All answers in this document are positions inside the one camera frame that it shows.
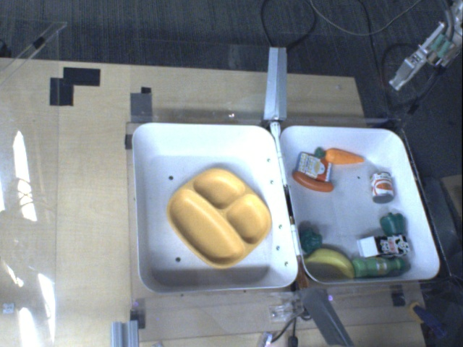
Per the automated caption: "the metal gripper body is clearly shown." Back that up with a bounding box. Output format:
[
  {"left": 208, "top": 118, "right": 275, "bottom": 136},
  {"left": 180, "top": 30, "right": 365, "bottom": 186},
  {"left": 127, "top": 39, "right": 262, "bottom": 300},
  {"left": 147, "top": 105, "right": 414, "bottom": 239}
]
[{"left": 415, "top": 22, "right": 463, "bottom": 69}]

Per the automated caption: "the orange carrot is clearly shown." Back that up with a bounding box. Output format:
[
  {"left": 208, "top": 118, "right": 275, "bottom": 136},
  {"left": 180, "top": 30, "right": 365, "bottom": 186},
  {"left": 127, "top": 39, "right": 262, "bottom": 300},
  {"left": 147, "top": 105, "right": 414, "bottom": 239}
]
[{"left": 313, "top": 147, "right": 365, "bottom": 166}]

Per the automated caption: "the orange and white can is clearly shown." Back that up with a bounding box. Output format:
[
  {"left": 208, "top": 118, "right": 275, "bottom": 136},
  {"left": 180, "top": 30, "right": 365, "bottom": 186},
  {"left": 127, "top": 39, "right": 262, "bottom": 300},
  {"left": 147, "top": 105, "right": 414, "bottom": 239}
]
[{"left": 369, "top": 171, "right": 396, "bottom": 205}]

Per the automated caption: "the orange and white carton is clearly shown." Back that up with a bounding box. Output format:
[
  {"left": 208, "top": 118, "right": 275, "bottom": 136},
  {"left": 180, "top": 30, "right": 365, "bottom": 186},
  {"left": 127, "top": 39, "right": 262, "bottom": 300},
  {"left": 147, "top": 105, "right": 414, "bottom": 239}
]
[{"left": 295, "top": 151, "right": 333, "bottom": 183}]

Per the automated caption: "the thin black and white rod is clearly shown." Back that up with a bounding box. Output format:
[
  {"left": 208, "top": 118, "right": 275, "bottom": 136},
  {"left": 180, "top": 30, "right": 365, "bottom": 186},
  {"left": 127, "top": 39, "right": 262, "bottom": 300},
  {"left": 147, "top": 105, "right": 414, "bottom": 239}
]
[{"left": 269, "top": 121, "right": 305, "bottom": 291}]

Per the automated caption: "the red sausage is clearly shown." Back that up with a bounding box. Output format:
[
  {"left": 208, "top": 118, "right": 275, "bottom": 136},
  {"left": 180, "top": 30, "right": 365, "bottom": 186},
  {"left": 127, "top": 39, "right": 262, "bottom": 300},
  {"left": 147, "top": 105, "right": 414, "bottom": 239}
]
[{"left": 292, "top": 171, "right": 334, "bottom": 194}]

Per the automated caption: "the white plastic tray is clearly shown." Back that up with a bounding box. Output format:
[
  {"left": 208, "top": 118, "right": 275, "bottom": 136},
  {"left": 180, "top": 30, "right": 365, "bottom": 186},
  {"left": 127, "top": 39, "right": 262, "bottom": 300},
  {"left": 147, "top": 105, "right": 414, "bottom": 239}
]
[
  {"left": 131, "top": 122, "right": 300, "bottom": 294},
  {"left": 280, "top": 125, "right": 441, "bottom": 286}
]

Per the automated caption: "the green pepper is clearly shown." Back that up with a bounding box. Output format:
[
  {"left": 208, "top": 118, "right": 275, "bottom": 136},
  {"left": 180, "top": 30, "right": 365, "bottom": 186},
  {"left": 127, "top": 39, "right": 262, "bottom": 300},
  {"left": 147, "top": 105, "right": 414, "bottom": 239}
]
[{"left": 379, "top": 212, "right": 407, "bottom": 237}]

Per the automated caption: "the black and white cow carton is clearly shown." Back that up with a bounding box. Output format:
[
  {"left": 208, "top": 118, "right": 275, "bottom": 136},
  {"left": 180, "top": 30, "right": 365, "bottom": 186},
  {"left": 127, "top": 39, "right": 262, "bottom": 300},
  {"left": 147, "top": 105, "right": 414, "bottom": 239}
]
[{"left": 357, "top": 234, "right": 412, "bottom": 259}]

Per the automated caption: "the green broccoli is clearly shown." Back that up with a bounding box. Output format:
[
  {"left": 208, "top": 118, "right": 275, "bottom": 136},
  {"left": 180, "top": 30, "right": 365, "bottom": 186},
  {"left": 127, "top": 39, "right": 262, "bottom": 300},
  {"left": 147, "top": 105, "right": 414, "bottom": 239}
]
[{"left": 299, "top": 228, "right": 323, "bottom": 254}]

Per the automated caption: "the green bottle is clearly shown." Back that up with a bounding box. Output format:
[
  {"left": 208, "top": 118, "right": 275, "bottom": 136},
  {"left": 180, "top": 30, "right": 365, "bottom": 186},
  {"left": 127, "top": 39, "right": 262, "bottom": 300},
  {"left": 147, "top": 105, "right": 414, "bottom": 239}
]
[{"left": 351, "top": 257, "right": 410, "bottom": 279}]

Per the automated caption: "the yellow banana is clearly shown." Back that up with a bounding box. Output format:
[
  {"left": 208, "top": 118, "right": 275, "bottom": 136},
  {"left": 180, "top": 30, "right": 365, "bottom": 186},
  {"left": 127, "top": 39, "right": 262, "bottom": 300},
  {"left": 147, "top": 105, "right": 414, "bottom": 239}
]
[{"left": 304, "top": 247, "right": 356, "bottom": 281}]

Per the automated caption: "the yellow divided plate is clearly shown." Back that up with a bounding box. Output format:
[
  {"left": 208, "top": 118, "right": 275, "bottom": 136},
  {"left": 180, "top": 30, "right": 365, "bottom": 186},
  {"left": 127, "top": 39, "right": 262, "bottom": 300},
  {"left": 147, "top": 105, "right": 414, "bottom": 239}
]
[{"left": 166, "top": 167, "right": 273, "bottom": 270}]

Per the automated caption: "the pale wood board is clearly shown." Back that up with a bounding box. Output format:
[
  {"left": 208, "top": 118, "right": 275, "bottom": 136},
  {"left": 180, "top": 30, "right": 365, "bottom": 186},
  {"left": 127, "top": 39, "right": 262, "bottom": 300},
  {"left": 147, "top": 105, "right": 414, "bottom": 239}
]
[{"left": 0, "top": 58, "right": 427, "bottom": 347}]

